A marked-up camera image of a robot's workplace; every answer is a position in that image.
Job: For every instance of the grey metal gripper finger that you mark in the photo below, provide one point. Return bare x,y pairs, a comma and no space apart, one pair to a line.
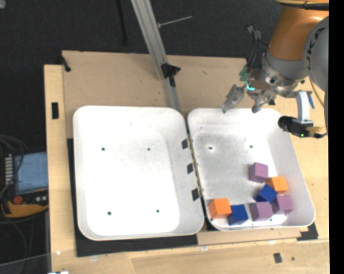
259,103
231,98

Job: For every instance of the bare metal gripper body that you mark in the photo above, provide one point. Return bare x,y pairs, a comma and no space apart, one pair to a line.
270,86

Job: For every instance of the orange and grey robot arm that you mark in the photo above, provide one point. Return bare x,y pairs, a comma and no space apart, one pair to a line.
296,36

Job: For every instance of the white plastic tray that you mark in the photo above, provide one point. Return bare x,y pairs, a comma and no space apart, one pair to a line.
132,173
232,153

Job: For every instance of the purple cube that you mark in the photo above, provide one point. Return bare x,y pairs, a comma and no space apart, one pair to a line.
284,203
258,171
261,210

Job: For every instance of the orange cube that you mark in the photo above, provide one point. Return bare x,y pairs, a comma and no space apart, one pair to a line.
220,207
279,183

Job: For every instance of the blue cube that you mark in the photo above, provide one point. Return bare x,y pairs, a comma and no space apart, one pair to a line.
267,193
238,214

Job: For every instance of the pale wood board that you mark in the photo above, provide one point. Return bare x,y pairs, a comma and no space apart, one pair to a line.
126,78

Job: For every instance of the black cylinder on white bracket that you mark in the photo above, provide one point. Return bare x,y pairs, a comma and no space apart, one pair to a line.
296,123

